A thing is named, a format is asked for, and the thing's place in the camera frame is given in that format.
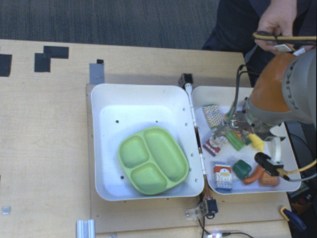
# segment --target green plate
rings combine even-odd
[[[187,158],[176,140],[158,126],[124,139],[118,157],[133,186],[145,195],[155,195],[178,185],[189,171]]]

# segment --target wooden table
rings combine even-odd
[[[69,57],[51,59],[50,72],[34,72],[35,53],[43,54],[44,46],[69,47]],[[90,63],[104,60],[110,83],[175,85],[182,73],[192,73],[194,86],[234,86],[236,69],[244,62],[238,53],[13,40],[0,40],[0,54],[12,55],[10,76],[0,77],[0,207],[11,207],[10,214],[0,215],[0,236],[8,238],[75,237],[76,221],[92,218],[86,105]],[[241,85],[249,85],[246,77]],[[278,213],[280,206],[289,207],[286,193],[214,196],[219,213],[207,221],[208,230],[291,237]],[[169,204],[173,208],[182,199]],[[117,230],[96,237],[114,232],[119,238],[201,235],[196,222],[175,220],[165,228],[153,224],[136,230],[130,227],[140,225],[137,219],[128,224],[119,217],[110,217],[119,223]]]

